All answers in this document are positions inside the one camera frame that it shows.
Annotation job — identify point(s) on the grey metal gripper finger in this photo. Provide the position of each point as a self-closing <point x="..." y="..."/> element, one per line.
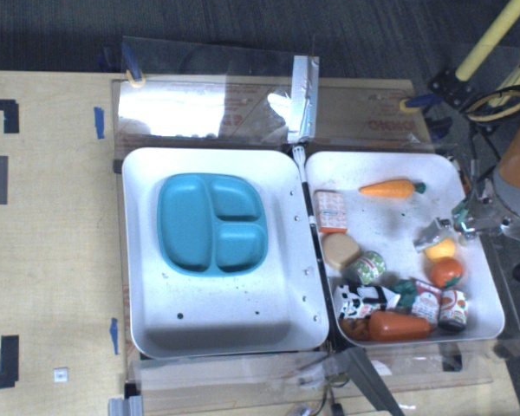
<point x="431" y="234"/>

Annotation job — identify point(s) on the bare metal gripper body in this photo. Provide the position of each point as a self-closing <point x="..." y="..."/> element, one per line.
<point x="487" y="219"/>

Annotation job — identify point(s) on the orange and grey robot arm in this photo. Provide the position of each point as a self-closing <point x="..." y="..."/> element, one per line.
<point x="513" y="169"/>

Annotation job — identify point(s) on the yellow lemon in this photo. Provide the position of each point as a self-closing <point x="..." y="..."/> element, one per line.
<point x="441" y="250"/>

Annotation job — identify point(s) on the orange tomato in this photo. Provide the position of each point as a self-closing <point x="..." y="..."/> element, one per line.
<point x="446" y="271"/>

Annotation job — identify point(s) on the white plastic tray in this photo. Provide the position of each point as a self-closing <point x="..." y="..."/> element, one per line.
<point x="225" y="310"/>
<point x="385" y="228"/>

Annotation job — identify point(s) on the green broccoli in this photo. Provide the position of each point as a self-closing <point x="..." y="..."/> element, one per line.
<point x="406" y="292"/>

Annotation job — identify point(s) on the orange carrot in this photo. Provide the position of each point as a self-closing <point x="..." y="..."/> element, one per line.
<point x="388" y="188"/>

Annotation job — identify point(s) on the red and white packet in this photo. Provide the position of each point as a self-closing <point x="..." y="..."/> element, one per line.
<point x="427" y="303"/>

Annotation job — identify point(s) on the green and white can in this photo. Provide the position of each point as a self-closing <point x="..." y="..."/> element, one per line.
<point x="369" y="268"/>

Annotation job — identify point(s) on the orange and white can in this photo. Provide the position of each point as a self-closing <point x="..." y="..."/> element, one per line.
<point x="453" y="310"/>

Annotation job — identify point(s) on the tan bread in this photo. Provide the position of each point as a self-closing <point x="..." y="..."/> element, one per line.
<point x="339" y="250"/>

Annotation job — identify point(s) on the orange sausage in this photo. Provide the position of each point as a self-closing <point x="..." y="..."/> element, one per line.
<point x="398" y="326"/>

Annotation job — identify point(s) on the black and white cow carton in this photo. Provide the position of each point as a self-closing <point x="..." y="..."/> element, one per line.
<point x="357" y="303"/>

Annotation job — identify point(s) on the orange and white carton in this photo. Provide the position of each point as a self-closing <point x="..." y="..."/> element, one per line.
<point x="330" y="210"/>

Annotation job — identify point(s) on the orange brown pretzel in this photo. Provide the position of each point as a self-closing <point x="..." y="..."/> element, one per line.
<point x="355" y="328"/>

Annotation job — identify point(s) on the blue divided plate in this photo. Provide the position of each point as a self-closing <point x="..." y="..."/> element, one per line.
<point x="184" y="223"/>

